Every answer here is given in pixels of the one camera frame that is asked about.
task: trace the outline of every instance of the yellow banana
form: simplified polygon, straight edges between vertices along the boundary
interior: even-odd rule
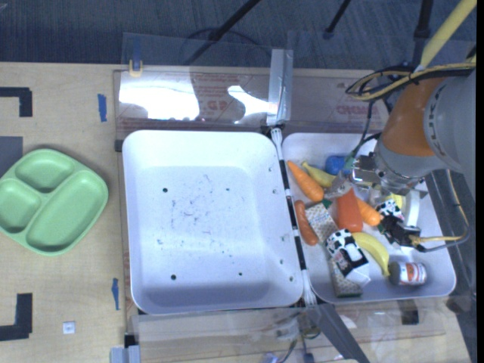
[[[303,166],[306,171],[308,171],[309,176],[311,176],[316,182],[324,187],[324,188],[329,188],[331,187],[331,184],[333,184],[334,178],[336,178],[335,175],[331,175],[322,169],[316,168],[314,166],[310,166],[307,161],[303,161],[301,163],[301,166]]]
[[[386,277],[389,276],[389,253],[385,246],[373,235],[367,233],[355,232],[352,233],[352,236],[353,238],[355,238],[356,244],[362,249],[367,250],[374,258],[374,260],[378,262],[378,265],[380,265],[383,275]]]

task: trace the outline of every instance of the green tray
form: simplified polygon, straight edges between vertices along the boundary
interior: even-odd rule
[[[87,234],[107,197],[106,183],[87,166],[34,150],[0,178],[0,231],[36,253],[63,254]]]

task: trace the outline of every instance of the carrot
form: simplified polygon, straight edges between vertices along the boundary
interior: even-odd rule
[[[358,202],[363,222],[370,226],[378,225],[381,221],[380,213],[359,197],[356,197],[356,201]]]
[[[363,218],[361,217],[355,190],[349,189],[344,195],[336,199],[338,212],[338,228],[347,228],[349,232],[363,230]]]
[[[294,209],[296,210],[297,225],[299,226],[299,232],[303,240],[309,246],[318,244],[319,238],[306,217],[306,206],[304,205],[304,202],[302,200],[296,200],[294,202]]]
[[[297,185],[301,188],[301,191],[313,202],[321,202],[324,198],[324,189],[320,186],[316,180],[309,176],[304,169],[301,169],[297,164],[292,161],[287,161],[289,167]]]

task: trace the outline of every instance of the wooden table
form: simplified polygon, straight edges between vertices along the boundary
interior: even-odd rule
[[[110,192],[90,232],[61,256],[38,255],[0,234],[0,325],[14,323],[18,293],[33,294],[33,332],[28,339],[0,342],[0,361],[109,361],[110,349],[124,344],[123,223],[113,100],[113,71],[121,68],[0,64],[0,86],[28,87],[33,92],[32,117],[19,117],[18,99],[0,98],[0,136],[22,136],[24,154],[40,147],[69,154],[96,171]],[[98,95],[107,100],[105,122],[99,114]],[[119,280],[119,310],[111,292],[114,278]],[[437,300],[435,308],[442,319],[442,332],[417,339],[362,343],[361,347],[372,361],[396,361],[401,354],[405,360],[399,361],[469,361],[455,316],[442,300]],[[75,321],[75,333],[64,334],[63,323],[67,321]],[[313,343],[319,361],[337,356],[333,347]],[[260,361],[260,356],[206,361]],[[296,356],[294,353],[288,362],[298,361]]]

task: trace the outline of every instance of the yellow pole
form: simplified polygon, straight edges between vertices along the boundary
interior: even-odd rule
[[[455,30],[462,24],[470,12],[476,7],[477,0],[461,0],[435,35],[423,49],[419,70],[425,69],[437,55],[443,45],[451,38]]]

